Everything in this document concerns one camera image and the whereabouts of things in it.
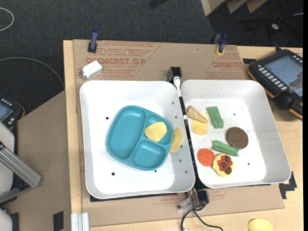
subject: red tomato slice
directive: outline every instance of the red tomato slice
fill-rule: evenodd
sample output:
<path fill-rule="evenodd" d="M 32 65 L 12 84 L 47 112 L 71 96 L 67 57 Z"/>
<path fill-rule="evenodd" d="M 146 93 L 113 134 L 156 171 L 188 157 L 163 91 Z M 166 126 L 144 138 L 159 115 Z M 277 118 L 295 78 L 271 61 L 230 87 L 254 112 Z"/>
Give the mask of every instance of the red tomato slice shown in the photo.
<path fill-rule="evenodd" d="M 198 160 L 203 166 L 212 166 L 215 154 L 207 148 L 200 149 L 198 152 Z"/>

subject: dark carpet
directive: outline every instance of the dark carpet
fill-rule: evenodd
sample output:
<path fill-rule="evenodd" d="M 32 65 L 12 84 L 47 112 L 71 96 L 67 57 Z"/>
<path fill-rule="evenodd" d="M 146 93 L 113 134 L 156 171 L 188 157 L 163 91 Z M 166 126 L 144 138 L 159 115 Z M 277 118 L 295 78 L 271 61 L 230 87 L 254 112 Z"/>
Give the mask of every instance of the dark carpet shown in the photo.
<path fill-rule="evenodd" d="M 0 0 L 0 93 L 31 112 L 63 90 L 50 66 L 64 81 L 63 40 L 154 41 L 208 44 L 216 33 L 227 33 L 228 44 L 303 47 L 303 0 L 269 0 L 254 13 L 243 5 L 230 14 L 223 3 L 205 16 L 200 0 Z M 290 16 L 279 32 L 260 18 Z M 241 20 L 258 19 L 240 24 Z"/>

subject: toy food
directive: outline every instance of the toy food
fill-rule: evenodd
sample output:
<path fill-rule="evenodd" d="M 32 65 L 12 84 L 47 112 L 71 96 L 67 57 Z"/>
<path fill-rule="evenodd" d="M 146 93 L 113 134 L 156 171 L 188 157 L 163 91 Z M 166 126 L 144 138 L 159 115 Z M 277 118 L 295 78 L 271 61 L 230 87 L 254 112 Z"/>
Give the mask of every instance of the toy food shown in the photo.
<path fill-rule="evenodd" d="M 232 127 L 227 130 L 226 140 L 229 145 L 237 148 L 243 149 L 248 145 L 248 135 L 238 127 Z"/>
<path fill-rule="evenodd" d="M 201 112 L 200 114 L 207 119 L 207 115 L 205 113 Z M 192 121 L 192 130 L 195 133 L 198 133 L 198 134 L 201 134 L 201 135 L 206 135 L 207 130 L 208 130 L 208 123 L 202 123 L 200 121 L 193 120 Z"/>
<path fill-rule="evenodd" d="M 273 231 L 270 221 L 264 219 L 252 219 L 248 222 L 249 231 Z"/>
<path fill-rule="evenodd" d="M 211 117 L 212 125 L 214 126 L 214 128 L 223 128 L 223 120 L 220 117 L 217 106 L 208 107 L 206 109 Z"/>
<path fill-rule="evenodd" d="M 219 176 L 227 177 L 233 172 L 234 164 L 228 155 L 220 153 L 214 157 L 212 168 Z"/>
<path fill-rule="evenodd" d="M 212 166 L 213 165 L 213 160 L 214 160 L 215 154 L 207 148 L 200 149 L 197 154 L 197 158 L 199 162 L 203 166 Z"/>
<path fill-rule="evenodd" d="M 184 138 L 184 136 L 183 136 L 180 128 L 174 129 L 172 143 L 171 143 L 169 152 L 176 152 L 178 150 L 178 148 L 180 147 L 180 145 L 183 141 L 183 138 Z"/>
<path fill-rule="evenodd" d="M 223 153 L 226 153 L 226 154 L 229 154 L 229 155 L 232 155 L 232 156 L 238 156 L 238 149 L 232 147 L 232 146 L 229 146 L 223 142 L 220 142 L 220 141 L 213 141 L 213 150 L 215 151 L 219 151 L 219 152 L 223 152 Z"/>
<path fill-rule="evenodd" d="M 155 142 L 159 142 L 167 133 L 167 126 L 164 122 L 159 121 L 147 126 L 144 130 L 145 136 Z"/>
<path fill-rule="evenodd" d="M 191 105 L 187 109 L 187 117 L 194 119 L 196 121 L 202 122 L 202 123 L 207 123 L 207 119 L 202 116 L 194 107 Z"/>

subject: blue clamp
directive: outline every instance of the blue clamp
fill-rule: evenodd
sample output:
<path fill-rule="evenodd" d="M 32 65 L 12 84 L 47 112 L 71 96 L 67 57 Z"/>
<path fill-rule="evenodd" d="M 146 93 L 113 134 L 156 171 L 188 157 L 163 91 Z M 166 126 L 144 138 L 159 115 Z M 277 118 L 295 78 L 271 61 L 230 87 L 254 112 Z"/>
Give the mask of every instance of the blue clamp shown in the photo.
<path fill-rule="evenodd" d="M 219 45 L 217 46 L 217 51 L 216 54 L 218 56 L 223 56 L 224 52 L 225 52 L 225 45 L 227 43 L 227 34 L 224 33 L 221 37 L 221 41 L 219 43 Z"/>
<path fill-rule="evenodd" d="M 98 32 L 99 30 L 97 27 L 94 27 L 92 29 L 91 42 L 89 43 L 88 52 L 91 52 L 91 53 L 96 52 L 96 47 L 97 47 L 96 40 L 97 40 Z"/>

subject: teal divided plate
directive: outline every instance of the teal divided plate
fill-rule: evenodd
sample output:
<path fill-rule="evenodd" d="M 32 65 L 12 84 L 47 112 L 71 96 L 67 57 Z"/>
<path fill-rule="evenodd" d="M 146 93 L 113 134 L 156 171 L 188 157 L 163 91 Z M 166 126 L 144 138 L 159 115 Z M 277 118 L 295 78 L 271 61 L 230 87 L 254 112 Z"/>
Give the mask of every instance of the teal divided plate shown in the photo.
<path fill-rule="evenodd" d="M 167 133 L 159 142 L 144 134 L 145 128 L 155 122 L 164 122 L 167 127 Z M 164 163 L 172 138 L 173 129 L 166 119 L 150 110 L 130 105 L 116 115 L 107 136 L 107 150 L 123 163 L 153 170 Z"/>

